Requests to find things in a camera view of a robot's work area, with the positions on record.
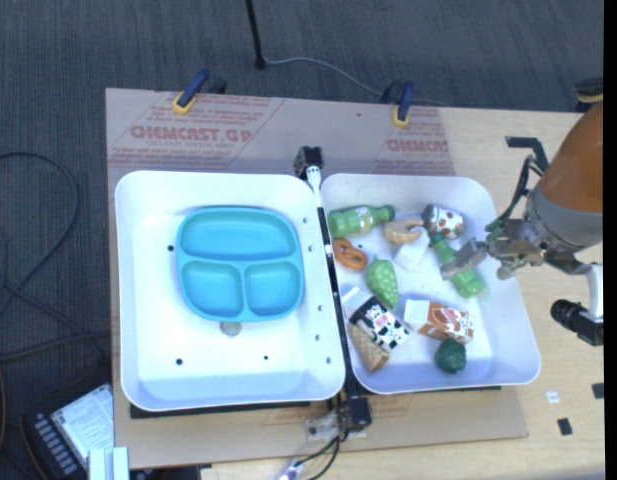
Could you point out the thin black and white rod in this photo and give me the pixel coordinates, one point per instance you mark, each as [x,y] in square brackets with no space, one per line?
[328,248]

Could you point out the blue divided plate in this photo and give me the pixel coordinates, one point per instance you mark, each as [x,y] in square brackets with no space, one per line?
[238,258]

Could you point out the green grapes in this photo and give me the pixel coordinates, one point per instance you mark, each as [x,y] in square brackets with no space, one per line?
[383,283]

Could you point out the orange pretzel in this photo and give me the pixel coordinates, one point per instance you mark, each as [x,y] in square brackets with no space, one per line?
[344,248]

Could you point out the green bottle with floral label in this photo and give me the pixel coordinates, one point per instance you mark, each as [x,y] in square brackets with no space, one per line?
[355,219]

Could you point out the brown cardboard board, red print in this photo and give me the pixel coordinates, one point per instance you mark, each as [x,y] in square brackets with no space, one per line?
[308,128]

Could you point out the tan waffle cone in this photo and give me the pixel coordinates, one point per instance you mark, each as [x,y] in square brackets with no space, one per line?
[369,353]

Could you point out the orange carton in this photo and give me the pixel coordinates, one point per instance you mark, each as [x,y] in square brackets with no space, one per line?
[448,320]

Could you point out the strawberry print jar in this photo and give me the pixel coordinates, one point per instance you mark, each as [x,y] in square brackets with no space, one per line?
[445,220]

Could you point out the white plastic tray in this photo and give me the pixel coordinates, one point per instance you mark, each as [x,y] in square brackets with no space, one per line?
[153,328]
[503,328]

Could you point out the black cylinder on white bracket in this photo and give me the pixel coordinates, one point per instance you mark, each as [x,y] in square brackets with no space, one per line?
[577,318]

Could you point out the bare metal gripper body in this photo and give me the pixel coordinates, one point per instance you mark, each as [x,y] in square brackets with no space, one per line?
[519,244]

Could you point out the cow print milk carton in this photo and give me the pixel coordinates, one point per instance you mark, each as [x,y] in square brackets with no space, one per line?
[383,325]

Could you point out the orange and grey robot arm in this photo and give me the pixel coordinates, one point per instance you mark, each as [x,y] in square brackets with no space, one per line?
[573,168]

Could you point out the green broccoli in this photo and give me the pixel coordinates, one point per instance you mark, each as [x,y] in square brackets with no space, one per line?
[450,357]

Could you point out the tan croissant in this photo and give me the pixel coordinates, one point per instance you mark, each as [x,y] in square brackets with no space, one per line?
[400,232]

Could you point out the white cube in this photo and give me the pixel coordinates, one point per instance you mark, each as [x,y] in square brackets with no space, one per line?
[410,255]

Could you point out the green bumpy bottle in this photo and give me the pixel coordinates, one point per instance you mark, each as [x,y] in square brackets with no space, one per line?
[469,284]

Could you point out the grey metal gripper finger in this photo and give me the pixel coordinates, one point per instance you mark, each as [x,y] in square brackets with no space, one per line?
[508,271]
[464,259]

